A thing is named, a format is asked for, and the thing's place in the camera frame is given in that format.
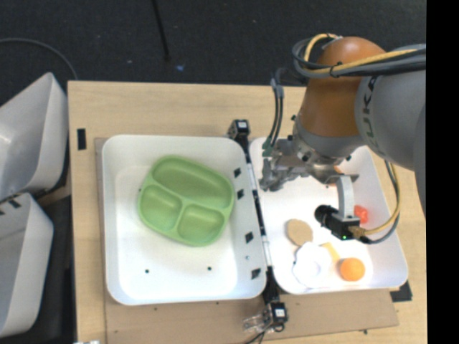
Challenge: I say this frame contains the green divided plate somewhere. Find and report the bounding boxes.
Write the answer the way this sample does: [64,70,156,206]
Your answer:
[137,155,236,248]

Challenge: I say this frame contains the white plastic tray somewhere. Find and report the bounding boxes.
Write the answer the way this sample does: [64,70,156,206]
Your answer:
[101,134,268,306]
[249,136,410,295]

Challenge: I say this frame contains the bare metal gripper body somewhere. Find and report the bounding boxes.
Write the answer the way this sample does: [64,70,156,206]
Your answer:
[274,138,359,186]

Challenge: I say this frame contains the orange ball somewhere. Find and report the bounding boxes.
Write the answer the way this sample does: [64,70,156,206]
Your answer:
[339,257,366,282]

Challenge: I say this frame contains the pale yellow stick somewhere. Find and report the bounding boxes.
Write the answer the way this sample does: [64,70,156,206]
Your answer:
[320,242,341,264]

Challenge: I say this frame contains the tan oval biscuit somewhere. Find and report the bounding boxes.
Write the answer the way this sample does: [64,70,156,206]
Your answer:
[285,219,314,247]

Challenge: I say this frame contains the red packet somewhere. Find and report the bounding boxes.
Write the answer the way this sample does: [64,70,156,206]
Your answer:
[354,204,370,225]

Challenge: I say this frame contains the black block with thin wires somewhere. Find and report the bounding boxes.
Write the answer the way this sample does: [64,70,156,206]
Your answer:
[263,301,288,332]
[228,119,250,139]

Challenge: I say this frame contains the black cylinder on white bracket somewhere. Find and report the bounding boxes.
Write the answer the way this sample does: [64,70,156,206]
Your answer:
[314,173,361,242]

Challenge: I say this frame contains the white fried egg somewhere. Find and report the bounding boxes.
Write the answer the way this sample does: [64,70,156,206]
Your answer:
[292,242,333,288]

